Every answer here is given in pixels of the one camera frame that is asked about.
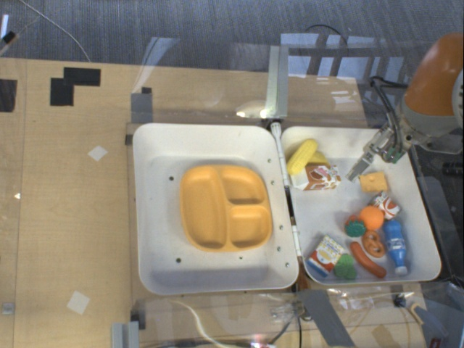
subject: white cable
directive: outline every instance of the white cable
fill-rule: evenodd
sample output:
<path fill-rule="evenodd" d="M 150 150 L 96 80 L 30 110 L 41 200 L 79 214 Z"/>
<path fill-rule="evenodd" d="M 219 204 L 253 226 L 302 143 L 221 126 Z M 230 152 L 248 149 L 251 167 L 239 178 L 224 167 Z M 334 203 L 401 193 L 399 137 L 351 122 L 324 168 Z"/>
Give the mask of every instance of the white cable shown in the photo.
<path fill-rule="evenodd" d="M 176 303 L 178 305 L 182 305 L 183 307 L 187 308 L 191 312 L 191 314 L 194 315 L 196 329 L 199 332 L 199 334 L 201 336 L 203 336 L 206 340 L 208 340 L 209 342 L 214 344 L 216 347 L 219 347 L 219 348 L 234 348 L 234 347 L 236 347 L 236 346 L 230 345 L 230 344 L 222 344 L 222 343 L 218 342 L 217 340 L 214 340 L 211 336 L 209 336 L 206 333 L 206 331 L 204 330 L 204 328 L 203 328 L 202 321 L 200 320 L 200 317 L 198 316 L 198 314 L 195 312 L 195 310 L 192 307 L 190 307 L 189 305 L 187 305 L 185 303 L 179 302 L 178 300 L 171 300 L 171 302 Z"/>
<path fill-rule="evenodd" d="M 48 18 L 44 13 L 41 13 L 39 12 L 36 8 L 32 7 L 31 5 L 29 5 L 27 2 L 25 2 L 24 0 L 18 0 L 20 1 L 21 3 L 23 3 L 25 6 L 27 6 L 30 10 L 32 10 L 33 12 L 37 13 L 38 15 L 40 15 L 42 18 L 44 18 L 45 20 L 49 21 L 53 26 L 55 26 L 56 28 L 58 28 L 59 30 L 61 30 L 63 33 L 65 33 L 66 35 L 68 35 L 78 46 L 79 46 L 79 49 L 83 52 L 84 56 L 86 56 L 86 59 L 89 61 L 89 62 L 92 62 L 90 60 L 90 57 L 87 55 L 86 53 L 86 50 L 82 47 L 82 45 L 79 43 L 79 41 L 71 34 L 69 33 L 68 31 L 66 31 L 63 27 L 61 27 L 58 23 L 55 23 L 55 21 L 51 20 L 50 18 Z"/>

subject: toy broccoli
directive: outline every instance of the toy broccoli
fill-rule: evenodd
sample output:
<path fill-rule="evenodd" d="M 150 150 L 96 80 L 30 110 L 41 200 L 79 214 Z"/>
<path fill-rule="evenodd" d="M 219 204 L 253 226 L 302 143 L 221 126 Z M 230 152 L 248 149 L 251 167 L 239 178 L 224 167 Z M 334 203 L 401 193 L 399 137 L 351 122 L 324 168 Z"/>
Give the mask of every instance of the toy broccoli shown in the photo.
<path fill-rule="evenodd" d="M 355 267 L 353 265 L 354 262 L 355 261 L 351 255 L 343 254 L 333 269 L 335 276 L 344 278 L 345 280 L 354 280 L 357 276 Z"/>
<path fill-rule="evenodd" d="M 349 237 L 361 237 L 365 233 L 364 222 L 356 217 L 350 217 L 345 223 L 345 232 Z"/>

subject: bottle cap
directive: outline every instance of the bottle cap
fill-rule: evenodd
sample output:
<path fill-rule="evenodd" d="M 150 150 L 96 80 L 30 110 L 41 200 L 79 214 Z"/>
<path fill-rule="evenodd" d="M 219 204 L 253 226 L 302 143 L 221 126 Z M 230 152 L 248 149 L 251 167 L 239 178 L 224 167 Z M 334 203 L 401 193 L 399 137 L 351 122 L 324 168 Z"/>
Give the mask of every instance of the bottle cap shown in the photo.
<path fill-rule="evenodd" d="M 397 276 L 406 276 L 407 275 L 407 268 L 402 265 L 401 267 L 396 267 L 394 272 Z"/>

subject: orange divided plate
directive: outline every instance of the orange divided plate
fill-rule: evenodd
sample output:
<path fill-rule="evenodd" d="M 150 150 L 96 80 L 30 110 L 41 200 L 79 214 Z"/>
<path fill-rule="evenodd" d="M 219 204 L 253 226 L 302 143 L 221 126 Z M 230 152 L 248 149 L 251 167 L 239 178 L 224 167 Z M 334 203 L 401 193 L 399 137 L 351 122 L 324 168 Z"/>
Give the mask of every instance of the orange divided plate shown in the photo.
<path fill-rule="evenodd" d="M 181 181 L 182 225 L 188 240 L 207 252 L 237 252 L 265 244 L 272 215 L 265 185 L 254 171 L 204 165 Z"/>

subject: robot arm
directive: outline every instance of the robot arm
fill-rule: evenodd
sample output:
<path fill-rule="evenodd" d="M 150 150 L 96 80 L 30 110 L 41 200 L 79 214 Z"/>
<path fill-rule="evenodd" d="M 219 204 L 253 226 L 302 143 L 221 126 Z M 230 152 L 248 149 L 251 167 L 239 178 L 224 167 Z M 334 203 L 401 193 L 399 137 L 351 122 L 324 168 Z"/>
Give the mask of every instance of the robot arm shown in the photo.
<path fill-rule="evenodd" d="M 447 137 L 463 127 L 463 43 L 462 33 L 450 33 L 429 49 L 400 105 L 387 110 L 389 121 L 365 145 L 348 173 L 350 181 L 369 167 L 376 154 L 395 163 L 413 144 L 436 152 L 462 151 L 462 143 L 453 145 Z"/>

